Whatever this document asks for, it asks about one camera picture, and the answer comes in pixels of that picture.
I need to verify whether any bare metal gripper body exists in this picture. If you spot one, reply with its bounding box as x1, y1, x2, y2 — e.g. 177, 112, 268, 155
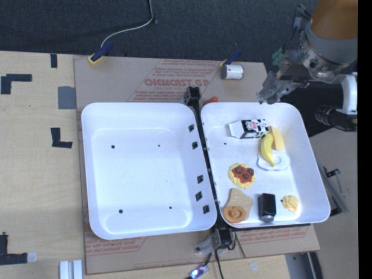
275, 47, 349, 89

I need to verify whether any orange pretzel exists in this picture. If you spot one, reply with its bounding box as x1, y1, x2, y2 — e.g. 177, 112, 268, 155
223, 205, 248, 224

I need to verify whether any white fried egg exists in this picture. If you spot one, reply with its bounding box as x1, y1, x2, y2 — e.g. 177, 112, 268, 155
257, 152, 291, 172

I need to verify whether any brown cardboard board red print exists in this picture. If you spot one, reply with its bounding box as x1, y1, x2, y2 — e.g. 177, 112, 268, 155
73, 56, 321, 276

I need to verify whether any yellow spaghetti with meatballs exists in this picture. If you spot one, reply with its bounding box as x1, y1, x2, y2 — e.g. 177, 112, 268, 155
227, 163, 257, 190

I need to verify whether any black can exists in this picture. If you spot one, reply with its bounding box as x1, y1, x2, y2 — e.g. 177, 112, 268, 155
257, 192, 277, 223

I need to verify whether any pale yellow lump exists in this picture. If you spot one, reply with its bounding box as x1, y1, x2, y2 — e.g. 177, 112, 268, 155
282, 195, 300, 213

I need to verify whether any black block with thin wires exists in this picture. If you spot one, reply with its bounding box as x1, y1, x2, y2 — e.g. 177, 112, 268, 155
216, 227, 234, 248
185, 86, 202, 107

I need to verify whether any white cow print milk carton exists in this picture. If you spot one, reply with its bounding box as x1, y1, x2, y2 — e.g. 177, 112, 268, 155
228, 119, 270, 140

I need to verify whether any white plastic tray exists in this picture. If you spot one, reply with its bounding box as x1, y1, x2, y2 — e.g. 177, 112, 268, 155
80, 102, 218, 241
200, 102, 332, 230

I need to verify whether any white and grey can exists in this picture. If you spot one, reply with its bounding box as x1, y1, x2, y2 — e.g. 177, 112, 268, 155
220, 64, 245, 81

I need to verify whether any beige bread slice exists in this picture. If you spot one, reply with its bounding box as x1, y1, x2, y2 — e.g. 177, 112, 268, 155
225, 188, 255, 215

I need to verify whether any black cylinder on white bracket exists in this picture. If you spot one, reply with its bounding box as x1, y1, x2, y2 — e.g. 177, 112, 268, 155
314, 72, 359, 132

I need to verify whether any thin black rod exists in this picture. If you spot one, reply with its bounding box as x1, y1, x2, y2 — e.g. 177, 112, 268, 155
190, 97, 226, 231

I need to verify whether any pale yellow slice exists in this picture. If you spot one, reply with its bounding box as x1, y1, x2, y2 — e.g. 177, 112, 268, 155
270, 126, 285, 152

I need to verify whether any yellow banana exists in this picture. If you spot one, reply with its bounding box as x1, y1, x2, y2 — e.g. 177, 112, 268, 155
260, 132, 277, 167

